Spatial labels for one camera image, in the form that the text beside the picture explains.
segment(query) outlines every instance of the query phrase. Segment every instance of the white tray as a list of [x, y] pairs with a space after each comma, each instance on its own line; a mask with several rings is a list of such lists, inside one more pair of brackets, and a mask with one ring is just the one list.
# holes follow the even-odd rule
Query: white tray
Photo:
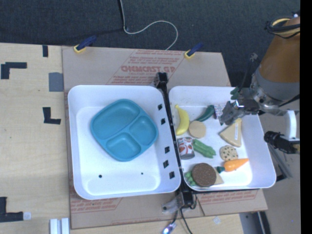
[[[92, 136], [90, 122], [118, 99], [138, 104], [155, 122], [158, 138], [127, 162], [106, 153]], [[85, 199], [169, 193], [181, 182], [161, 92], [151, 86], [80, 85], [68, 94], [74, 187]]]
[[[170, 107], [175, 129], [179, 124], [179, 116], [175, 105], [186, 110], [190, 121], [200, 116], [207, 106], [226, 103], [230, 99], [232, 87], [200, 87], [200, 86], [178, 86], [169, 92]], [[224, 162], [219, 149], [228, 145], [220, 136], [219, 132], [227, 127], [221, 126], [218, 119], [210, 117], [203, 122], [207, 127], [206, 136], [199, 139], [208, 146], [213, 147], [216, 152], [214, 158], [207, 158], [195, 152], [192, 159], [181, 160], [183, 172], [201, 162], [213, 167], [222, 166]], [[190, 136], [188, 132], [176, 138]], [[263, 139], [264, 133], [258, 115], [244, 116], [242, 118], [242, 146], [236, 147], [239, 158], [249, 158], [249, 162], [233, 172], [222, 172], [224, 184], [213, 185], [209, 188], [190, 186], [195, 191], [222, 191], [268, 188], [275, 184], [276, 174], [269, 153], [268, 145]]]

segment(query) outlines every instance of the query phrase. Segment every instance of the brown patty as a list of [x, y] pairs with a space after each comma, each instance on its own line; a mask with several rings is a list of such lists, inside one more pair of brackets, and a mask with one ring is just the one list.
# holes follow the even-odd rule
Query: brown patty
[[211, 165], [200, 163], [192, 169], [192, 178], [197, 185], [208, 187], [215, 184], [216, 173]]

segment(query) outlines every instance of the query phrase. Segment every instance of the gray floor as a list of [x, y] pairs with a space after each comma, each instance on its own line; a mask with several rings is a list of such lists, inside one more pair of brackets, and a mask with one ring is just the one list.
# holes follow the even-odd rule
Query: gray floor
[[[299, 101], [285, 108], [299, 109]], [[300, 113], [297, 114], [297, 138], [300, 138]], [[269, 114], [260, 116], [264, 132], [285, 132], [286, 124], [283, 117]], [[291, 173], [290, 177], [277, 181], [271, 188], [264, 189], [268, 210], [263, 212], [267, 219], [259, 213], [240, 214], [245, 234], [299, 234], [301, 233], [300, 205], [300, 155], [287, 155], [278, 151], [280, 158]], [[281, 175], [277, 161], [273, 158], [277, 175]]]

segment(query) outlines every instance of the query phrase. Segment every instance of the toy cucumber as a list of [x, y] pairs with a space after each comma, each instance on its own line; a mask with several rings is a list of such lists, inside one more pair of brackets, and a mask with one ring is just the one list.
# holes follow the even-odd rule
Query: toy cucumber
[[209, 107], [207, 107], [206, 111], [195, 120], [203, 122], [207, 120], [208, 118], [210, 118], [214, 113], [215, 113], [215, 107], [213, 105], [210, 105]]
[[211, 146], [205, 145], [198, 139], [193, 139], [193, 149], [208, 158], [213, 158], [216, 155], [215, 150]]

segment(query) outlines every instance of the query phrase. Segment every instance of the beige round toy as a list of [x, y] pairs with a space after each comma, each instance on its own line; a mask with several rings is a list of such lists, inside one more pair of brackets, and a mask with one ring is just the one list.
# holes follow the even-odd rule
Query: beige round toy
[[206, 126], [203, 122], [194, 120], [190, 123], [189, 132], [195, 138], [203, 138], [206, 135]]
[[224, 161], [238, 159], [238, 154], [233, 146], [226, 145], [220, 148], [220, 157]]

